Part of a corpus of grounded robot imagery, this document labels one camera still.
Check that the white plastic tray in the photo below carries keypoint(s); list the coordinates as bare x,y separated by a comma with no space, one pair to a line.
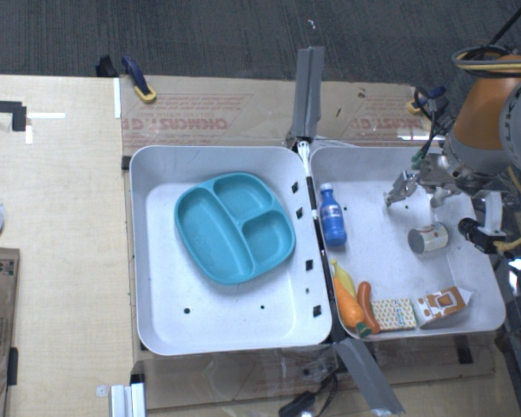
226,315
386,250

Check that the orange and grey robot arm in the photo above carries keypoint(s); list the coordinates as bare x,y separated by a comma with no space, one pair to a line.
482,115

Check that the red sausage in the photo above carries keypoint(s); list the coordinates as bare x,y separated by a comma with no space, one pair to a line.
367,304

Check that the white and yellow packet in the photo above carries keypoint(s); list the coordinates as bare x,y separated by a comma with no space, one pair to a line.
393,314

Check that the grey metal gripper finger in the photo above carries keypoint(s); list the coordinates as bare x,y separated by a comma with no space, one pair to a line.
401,188
439,198

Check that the blue bottle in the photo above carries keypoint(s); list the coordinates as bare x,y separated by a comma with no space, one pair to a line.
332,220

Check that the yellow banana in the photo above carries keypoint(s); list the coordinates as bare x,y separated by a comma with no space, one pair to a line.
346,278

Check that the black cylinder on white bracket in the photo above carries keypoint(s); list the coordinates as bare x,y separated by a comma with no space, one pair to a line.
475,230

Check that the white and orange can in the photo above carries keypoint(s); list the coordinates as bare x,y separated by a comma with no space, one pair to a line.
430,238

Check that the white and orange carton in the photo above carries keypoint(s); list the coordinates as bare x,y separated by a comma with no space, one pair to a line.
438,306

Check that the blue divided plate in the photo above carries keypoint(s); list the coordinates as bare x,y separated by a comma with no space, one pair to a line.
208,228

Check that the orange carrot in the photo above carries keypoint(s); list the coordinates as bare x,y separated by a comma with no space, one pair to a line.
349,309

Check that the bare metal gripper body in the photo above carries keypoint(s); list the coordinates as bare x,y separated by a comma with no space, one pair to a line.
438,172

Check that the brown cardboard board red print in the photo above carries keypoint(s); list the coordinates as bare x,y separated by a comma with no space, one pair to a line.
226,115

